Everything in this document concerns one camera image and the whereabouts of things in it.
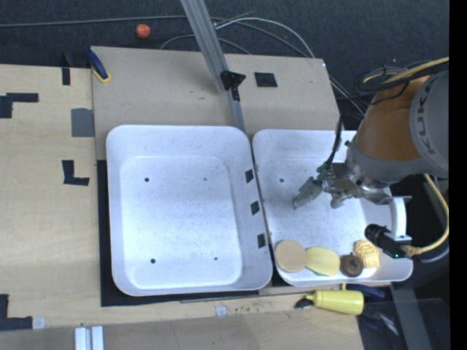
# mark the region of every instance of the metal pole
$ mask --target metal pole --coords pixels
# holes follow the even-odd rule
[[[234,99],[232,89],[228,89],[220,76],[223,72],[228,71],[228,66],[204,0],[180,1],[182,2],[191,28],[193,29],[196,41],[203,53],[204,60],[214,80],[217,91],[225,92],[227,90],[233,124],[235,127],[245,132],[240,101]]]

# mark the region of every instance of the white tray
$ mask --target white tray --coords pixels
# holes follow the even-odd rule
[[[343,141],[351,140],[354,131],[343,131]],[[338,255],[353,251],[355,241],[365,239],[364,230],[370,223],[391,226],[389,206],[378,206],[363,199],[349,199],[338,209],[332,209],[331,195],[321,193],[315,200],[293,210],[292,198],[316,168],[329,157],[334,131],[263,130],[255,134],[253,154],[266,221],[273,248],[282,240],[292,239],[305,249],[322,246]],[[335,161],[344,162],[346,147],[342,144]],[[335,276],[318,276],[307,268],[298,273],[280,276],[297,287],[349,282],[402,281],[412,274],[413,264],[406,258],[393,259],[381,253],[379,268],[365,268],[357,278],[339,272]]]
[[[122,125],[107,137],[112,275],[128,295],[253,290],[272,275],[248,138]]]

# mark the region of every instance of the electrical wire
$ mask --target electrical wire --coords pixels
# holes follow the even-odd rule
[[[174,38],[171,38],[171,39],[167,40],[165,43],[163,43],[159,49],[163,50],[165,47],[167,47],[167,45],[169,45],[170,43],[175,42],[177,40],[189,39],[189,38],[194,38],[194,37],[195,37],[194,34],[176,36]],[[243,47],[240,47],[239,45],[237,45],[237,44],[235,44],[235,43],[233,43],[233,42],[231,42],[229,40],[222,39],[222,38],[218,38],[218,39],[219,39],[220,42],[229,44],[230,46],[235,47],[236,49],[240,50],[241,52],[243,52],[243,53],[245,53],[247,55],[251,55],[251,52],[249,52],[248,50],[244,49]]]
[[[430,257],[430,258],[422,258],[420,259],[420,262],[421,263],[433,263],[438,260],[441,260],[442,258],[446,257],[448,254],[449,254],[449,244],[446,246],[446,249],[444,249],[438,255],[435,255],[434,257]]]
[[[55,22],[38,22],[38,23],[2,23],[0,28],[29,28],[29,27],[45,27],[45,26],[70,26],[70,25],[90,25],[94,23],[115,23],[128,22],[133,20],[186,20],[186,15],[156,15],[149,17],[118,17],[118,18],[102,18],[97,20],[65,20]]]
[[[413,67],[398,68],[383,66],[359,76],[354,81],[355,92],[359,95],[378,93],[394,88],[397,85],[409,83],[413,79],[435,74],[449,68],[449,57],[428,61]]]
[[[359,123],[362,121],[362,116],[354,112],[345,112],[345,116],[351,117],[352,119],[356,120]]]
[[[409,86],[409,83],[407,82],[406,84],[404,84],[404,86],[401,88],[401,90],[397,93],[397,95],[389,96],[389,97],[384,97],[384,98],[381,98],[381,99],[379,99],[379,100],[372,101],[369,105],[377,105],[377,104],[379,104],[379,103],[382,103],[383,101],[392,100],[392,99],[394,99],[394,98],[397,98],[397,97],[399,97],[400,95],[402,95],[402,93],[405,92],[405,90],[407,89],[408,86]]]
[[[256,21],[260,21],[260,22],[270,23],[270,24],[273,24],[273,25],[276,25],[276,26],[279,26],[279,27],[282,27],[282,28],[286,29],[287,31],[292,33],[300,41],[300,43],[302,43],[302,45],[306,48],[306,51],[308,52],[308,55],[305,52],[302,52],[298,48],[294,47],[291,43],[285,41],[284,39],[280,38],[277,35],[274,35],[274,34],[270,33],[269,31],[263,30],[262,28],[259,28],[257,26],[251,26],[251,25],[244,24],[243,22],[246,21],[246,20],[256,20]],[[303,57],[316,58],[314,53],[312,52],[312,50],[309,48],[309,46],[304,41],[304,39],[296,31],[294,31],[293,29],[291,29],[290,27],[288,27],[286,25],[283,25],[282,23],[279,23],[279,22],[276,22],[276,21],[273,21],[273,20],[266,20],[266,19],[258,18],[258,17],[244,17],[244,18],[229,20],[227,23],[224,23],[224,24],[221,24],[221,25],[219,25],[218,23],[215,23],[214,27],[215,27],[216,30],[220,30],[221,28],[228,27],[228,26],[230,26],[232,24],[239,24],[241,26],[248,27],[248,28],[254,29],[256,31],[262,32],[263,34],[266,34],[266,35],[272,37],[273,39],[276,39],[276,40],[280,41],[281,43],[287,45],[289,48],[293,49],[294,51],[296,51],[299,55],[302,55]],[[355,102],[354,100],[350,100],[349,93],[347,91],[345,91],[345,89],[331,75],[329,75],[329,80],[331,82],[331,85],[334,87],[334,89],[336,89],[339,93],[341,93],[344,97],[346,97],[346,99],[349,99],[349,102],[358,110],[358,112],[361,114],[361,116],[364,117],[365,116],[365,111],[363,110],[362,107],[360,107],[358,105],[357,102]]]
[[[442,243],[444,243],[449,236],[449,207],[447,205],[447,202],[444,199],[441,192],[439,191],[439,189],[434,184],[434,181],[430,178],[430,176],[428,174],[423,174],[423,176],[425,177],[425,180],[429,184],[430,188],[434,191],[436,197],[439,199],[439,202],[441,203],[441,206],[444,212],[446,213],[446,229],[444,230],[443,235],[437,241],[433,242],[430,245],[423,247],[415,247],[411,245],[401,246],[401,249],[406,253],[407,257],[413,257],[414,255],[420,255],[429,252],[430,250],[433,250],[440,246]]]
[[[276,22],[276,21],[273,21],[273,20],[266,20],[264,18],[258,18],[258,17],[243,17],[243,18],[237,18],[235,20],[230,20],[229,22],[227,23],[224,23],[220,26],[218,26],[216,23],[214,24],[214,28],[216,30],[219,30],[221,28],[224,28],[224,27],[227,27],[229,25],[231,25],[232,23],[238,23],[238,22],[244,22],[244,21],[247,21],[247,20],[256,20],[256,21],[259,21],[259,22],[265,22],[265,23],[270,23],[270,24],[273,24],[273,25],[276,25],[276,26],[279,26],[279,27],[282,27],[284,28],[285,30],[291,32],[292,34],[294,34],[298,40],[300,40],[300,42],[302,43],[302,45],[306,48],[306,50],[308,51],[308,53],[314,58],[314,54],[312,52],[312,50],[309,48],[308,44],[303,40],[303,38],[298,35],[293,29],[291,29],[290,27],[286,26],[286,25],[283,25],[282,23],[279,23],[279,22]]]
[[[331,167],[331,164],[334,160],[334,155],[336,155],[337,149],[341,144],[341,134],[342,134],[342,125],[343,125],[343,117],[340,115],[339,121],[337,122],[337,129],[336,129],[336,137],[334,138],[333,149],[331,154],[329,155],[328,159],[325,161],[325,170],[328,170]]]
[[[349,101],[349,102],[353,101],[356,104],[360,105],[360,108],[362,110],[367,110],[370,105],[370,101],[364,101],[360,97],[336,97],[336,100],[337,101]]]
[[[235,19],[225,19],[223,17],[211,17],[211,20],[220,21],[219,23],[214,23],[215,29],[221,29],[221,28],[227,27],[227,26],[232,25],[232,24],[240,25],[242,27],[249,28],[249,29],[261,32],[261,33],[263,33],[263,34],[265,34],[267,36],[270,36],[271,38],[273,38],[273,39],[283,43],[284,45],[288,46],[290,49],[292,49],[293,51],[295,51],[296,53],[298,53],[299,55],[301,55],[303,57],[310,57],[311,56],[312,58],[315,58],[314,53],[309,48],[309,46],[306,44],[304,39],[300,35],[298,35],[298,33],[296,33],[290,27],[288,27],[286,25],[283,25],[283,24],[281,24],[279,22],[273,21],[273,20],[266,20],[266,19],[259,18],[259,17],[241,17],[241,16],[242,15],[237,16]],[[145,17],[103,18],[103,19],[96,19],[96,20],[54,21],[54,22],[42,22],[42,23],[6,23],[6,24],[4,23],[4,24],[0,24],[0,29],[2,29],[2,28],[30,28],[30,27],[47,27],[47,26],[88,25],[88,24],[97,24],[97,23],[129,22],[129,21],[135,21],[135,20],[140,20],[140,21],[145,21],[146,20],[146,21],[148,21],[148,20],[186,20],[186,19],[188,19],[188,17],[186,15],[167,15],[167,16],[163,15],[163,16],[145,16]],[[294,36],[297,37],[297,39],[306,48],[306,51],[309,53],[309,55],[307,55],[305,52],[299,50],[297,47],[293,46],[291,43],[285,41],[281,37],[269,32],[267,30],[263,30],[262,28],[259,28],[257,26],[252,26],[252,25],[249,25],[247,23],[244,23],[244,21],[246,21],[246,20],[261,21],[261,22],[274,24],[276,26],[284,28],[285,30],[289,31],[290,33],[292,33]],[[224,41],[225,43],[227,43],[227,44],[229,44],[229,45],[231,45],[233,47],[236,47],[238,50],[241,50],[244,53],[249,53],[247,50],[240,47],[239,45],[234,44],[232,42],[228,42],[225,39],[220,39],[220,41]],[[350,98],[349,93],[347,91],[345,91],[337,83],[337,81],[333,77],[329,76],[329,78],[330,78],[330,81],[331,81],[331,85],[339,93],[341,93],[346,98]],[[358,112],[362,116],[365,115],[365,111],[354,100],[350,100],[350,103],[358,110]]]

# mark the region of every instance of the yellow object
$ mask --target yellow object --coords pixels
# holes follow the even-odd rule
[[[430,250],[433,250],[440,246],[444,241],[447,239],[449,236],[449,207],[447,205],[446,200],[444,199],[443,195],[441,192],[439,192],[438,188],[436,188],[435,183],[433,180],[430,178],[430,175],[428,174],[423,174],[425,177],[425,180],[428,182],[430,185],[430,188],[435,192],[436,197],[439,199],[439,202],[441,202],[441,205],[443,206],[444,213],[446,214],[446,228],[444,229],[443,235],[435,242],[428,246],[424,247],[415,247],[415,246],[410,246],[410,245],[403,245],[401,246],[401,249],[405,251],[407,257],[413,257],[414,255],[420,255],[425,252],[429,252]]]
[[[445,62],[448,62],[448,61],[449,61],[449,57],[444,57],[444,58],[440,58],[438,60],[423,63],[422,65],[415,66],[412,69],[402,71],[400,73],[396,73],[393,77],[389,78],[388,80],[385,80],[382,84],[391,83],[391,82],[394,82],[396,80],[400,80],[400,79],[403,79],[403,78],[410,77],[410,76],[416,74],[419,71],[426,70],[426,69],[428,69],[428,68],[430,68],[432,66],[439,65],[440,63],[445,63]]]
[[[353,252],[360,258],[364,268],[379,267],[379,250],[370,241],[357,241]]]
[[[96,75],[96,78],[99,79],[100,83],[105,84],[105,83],[110,82],[110,80],[112,79],[112,76],[109,73],[107,73],[107,78],[106,79],[103,79],[96,70],[93,70],[93,73],[94,73],[94,75]]]
[[[276,245],[277,267],[285,272],[299,272],[305,268],[305,249],[297,241],[284,240]]]
[[[305,266],[315,273],[332,276],[339,272],[341,259],[333,250],[313,246],[306,250]]]
[[[317,290],[306,299],[314,306],[343,314],[360,315],[363,312],[363,293],[358,290]]]

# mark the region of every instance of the black clamp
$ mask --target black clamp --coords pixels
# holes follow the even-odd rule
[[[240,101],[240,94],[238,86],[244,81],[246,75],[237,74],[229,70],[224,70],[220,73],[220,79],[224,84],[225,90],[231,90],[233,99],[235,101]]]

